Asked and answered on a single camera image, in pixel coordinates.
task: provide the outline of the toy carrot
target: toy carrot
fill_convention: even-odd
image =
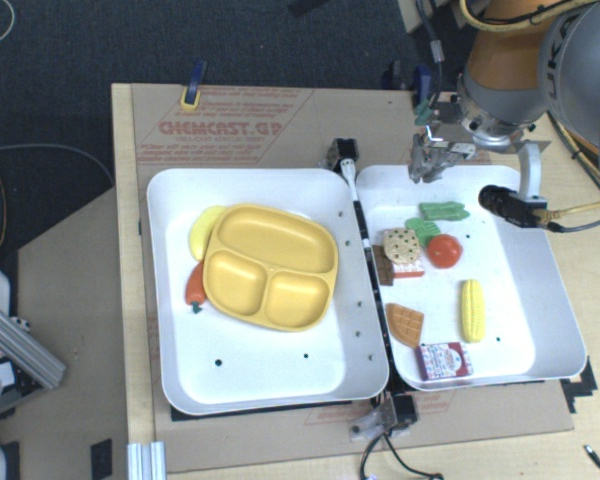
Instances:
[[[200,304],[207,299],[202,283],[203,268],[203,261],[200,261],[191,272],[185,289],[184,298],[187,301],[187,304],[191,306],[194,313],[199,313],[202,310]]]

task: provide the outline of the yellow plate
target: yellow plate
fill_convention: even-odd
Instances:
[[[312,220],[240,204],[216,223],[204,261],[204,289],[217,309],[264,327],[302,331],[329,308],[338,248]]]

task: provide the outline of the yellow corn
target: yellow corn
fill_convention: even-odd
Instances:
[[[462,285],[462,332],[470,343],[480,341],[486,333],[486,315],[482,286],[475,279]]]

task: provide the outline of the yellow clamp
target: yellow clamp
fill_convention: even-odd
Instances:
[[[204,79],[204,74],[207,70],[207,61],[204,59],[196,60],[193,66],[193,73],[189,85],[182,91],[180,97],[180,107],[187,112],[193,112],[198,108],[200,103],[200,84]]]

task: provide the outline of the toy tomato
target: toy tomato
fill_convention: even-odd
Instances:
[[[438,268],[453,267],[462,256],[462,245],[451,235],[436,235],[429,240],[427,256]]]

